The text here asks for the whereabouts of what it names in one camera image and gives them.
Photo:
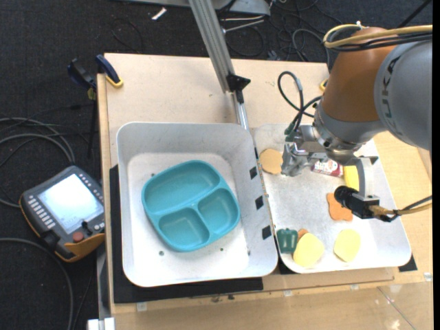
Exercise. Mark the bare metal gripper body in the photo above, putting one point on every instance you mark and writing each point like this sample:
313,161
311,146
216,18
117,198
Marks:
311,143

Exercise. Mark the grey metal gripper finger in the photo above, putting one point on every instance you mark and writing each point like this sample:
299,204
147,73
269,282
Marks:
302,163
288,163

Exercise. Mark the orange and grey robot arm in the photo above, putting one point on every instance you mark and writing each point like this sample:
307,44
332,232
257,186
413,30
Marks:
357,81

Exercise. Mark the tan round biscuit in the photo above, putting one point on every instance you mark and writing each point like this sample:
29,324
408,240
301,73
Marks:
271,162

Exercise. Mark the pink and white carton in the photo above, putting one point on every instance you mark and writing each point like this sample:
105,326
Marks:
328,167

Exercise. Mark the white plastic tray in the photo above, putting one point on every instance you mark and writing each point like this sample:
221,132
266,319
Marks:
192,143
302,201

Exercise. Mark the yellow block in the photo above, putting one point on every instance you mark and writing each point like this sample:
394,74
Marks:
350,179

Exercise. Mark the orange flower-shaped biscuit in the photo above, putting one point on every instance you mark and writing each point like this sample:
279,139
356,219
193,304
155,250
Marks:
338,213

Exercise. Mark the small orange round piece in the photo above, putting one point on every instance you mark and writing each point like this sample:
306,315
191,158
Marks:
302,233

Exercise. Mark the green bell pepper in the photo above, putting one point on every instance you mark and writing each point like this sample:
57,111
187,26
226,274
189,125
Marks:
287,241

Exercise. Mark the pale yellow potato crisp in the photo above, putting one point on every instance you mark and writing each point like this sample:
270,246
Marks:
347,245
308,251

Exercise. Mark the blue divided plate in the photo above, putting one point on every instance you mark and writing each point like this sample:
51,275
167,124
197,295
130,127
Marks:
189,205

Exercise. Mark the pale wood board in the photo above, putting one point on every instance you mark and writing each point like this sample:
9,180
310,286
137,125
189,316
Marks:
165,91

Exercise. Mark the black cylinder on white bracket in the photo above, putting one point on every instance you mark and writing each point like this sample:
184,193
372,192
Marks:
354,199

